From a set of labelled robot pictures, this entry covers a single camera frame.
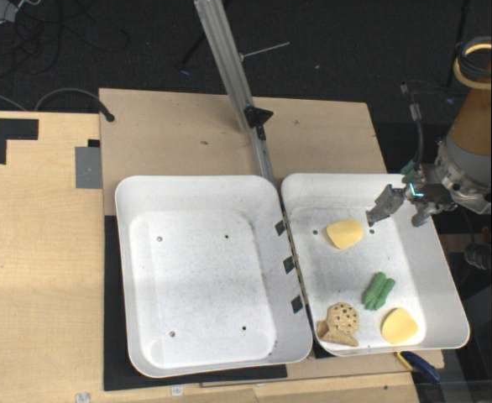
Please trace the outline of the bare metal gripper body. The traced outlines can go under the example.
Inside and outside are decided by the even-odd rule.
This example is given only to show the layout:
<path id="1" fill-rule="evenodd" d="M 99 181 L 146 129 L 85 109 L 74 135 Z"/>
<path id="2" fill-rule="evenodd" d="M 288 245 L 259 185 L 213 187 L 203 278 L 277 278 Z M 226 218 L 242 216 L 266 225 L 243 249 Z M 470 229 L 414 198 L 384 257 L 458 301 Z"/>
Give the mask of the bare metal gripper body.
<path id="1" fill-rule="evenodd" d="M 442 141 L 434 163 L 404 167 L 406 199 L 418 215 L 436 215 L 464 207 L 480 215 L 492 212 L 490 158 Z"/>

